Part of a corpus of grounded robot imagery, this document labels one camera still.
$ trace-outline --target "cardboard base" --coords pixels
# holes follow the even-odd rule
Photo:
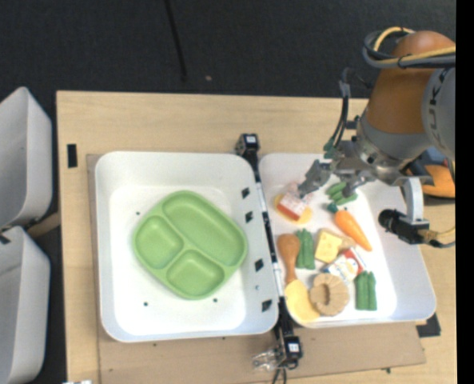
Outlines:
[[[97,273],[94,166],[99,155],[87,155],[91,235]],[[306,329],[298,326],[304,357],[289,378],[385,369],[426,362],[414,322]],[[252,336],[197,338],[128,344],[112,339],[98,311],[99,374],[103,384],[193,384],[269,382],[273,372],[255,370],[253,356],[273,348],[272,331]]]

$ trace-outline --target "white tray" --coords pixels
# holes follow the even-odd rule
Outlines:
[[[338,182],[333,176],[321,189],[313,193],[309,206],[313,210],[312,220],[298,226],[282,218],[274,209],[273,200],[291,182],[300,183],[315,159],[324,161],[319,154],[268,154],[259,165],[261,181],[268,206],[274,240],[280,234],[292,233],[305,228],[315,234],[320,228],[329,228],[341,234],[333,222],[332,215],[324,206],[331,201],[325,190]],[[386,233],[377,218],[383,209],[405,212],[400,188],[375,181],[358,188],[358,198],[345,204],[356,217],[373,246],[372,252],[358,247],[368,269],[376,276],[377,311],[355,310],[353,284],[350,286],[351,301],[345,309],[333,317],[320,317],[313,322],[299,322],[305,327],[320,328],[346,326],[374,322],[418,321],[430,318],[436,309],[436,296],[428,277],[419,246],[408,245],[396,235]],[[285,268],[279,257],[283,273]],[[313,277],[320,272],[322,262],[316,270],[297,270],[297,277],[309,288]]]
[[[249,190],[245,198],[244,189]],[[202,300],[178,297],[141,265],[132,250],[131,235],[140,218],[177,190],[207,198],[248,239],[249,252],[241,267]],[[220,337],[263,333],[274,326],[277,288],[247,161],[231,154],[113,152],[95,165],[94,194],[101,318],[113,338],[141,342]],[[250,222],[245,220],[248,212],[253,215]],[[257,271],[259,260],[262,267]]]

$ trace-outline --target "wooden table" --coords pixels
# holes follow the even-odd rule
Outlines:
[[[350,116],[364,99],[351,101]],[[70,381],[270,382],[251,357],[273,335],[124,344],[99,325],[91,243],[87,156],[112,150],[232,152],[242,133],[255,133],[260,154],[320,153],[339,117],[337,98],[59,91],[57,94],[60,217]],[[428,201],[436,230],[455,224],[453,202]],[[390,323],[297,329],[305,356],[291,383],[456,382],[455,248],[421,247],[437,297],[438,337],[418,338],[416,326]]]

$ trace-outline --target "toy food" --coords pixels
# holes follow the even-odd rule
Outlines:
[[[301,241],[301,251],[297,256],[295,267],[297,269],[315,269],[315,252],[313,251],[313,236],[306,230],[298,230],[295,235]]]
[[[357,223],[350,212],[347,210],[339,210],[334,203],[329,204],[328,209],[334,213],[334,222],[343,233],[354,239],[358,245],[362,246],[368,252],[372,251],[372,245],[370,245],[366,234],[364,234],[359,223]]]
[[[276,207],[277,213],[289,222],[296,223],[297,225],[304,225],[311,220],[313,211],[309,206],[302,202],[291,194],[278,194],[274,199],[274,206]]]
[[[334,262],[324,267],[323,271],[338,276],[348,285],[364,268],[361,256],[353,247],[349,247],[340,253]]]
[[[297,279],[295,262],[301,250],[301,241],[295,234],[282,234],[277,238],[277,249],[286,267],[286,284]]]
[[[311,322],[320,317],[320,313],[309,300],[308,289],[299,279],[286,285],[285,298],[289,313],[298,322]]]
[[[361,272],[354,279],[356,286],[356,309],[377,310],[375,275],[373,272]]]
[[[347,186],[346,182],[338,182],[330,186],[325,192],[337,205],[355,201],[357,199],[356,192],[352,192],[348,196],[343,196],[343,189]]]
[[[349,303],[349,288],[334,274],[321,273],[313,280],[309,300],[320,314],[334,316]]]
[[[315,258],[321,262],[330,263],[343,249],[355,245],[356,243],[349,236],[340,236],[329,229],[321,229],[318,234]]]

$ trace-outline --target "yellow cheese slice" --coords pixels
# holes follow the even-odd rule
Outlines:
[[[329,233],[326,230],[322,230],[318,236],[318,243],[315,249],[315,258],[330,263],[336,259],[342,239],[338,238],[335,234]]]

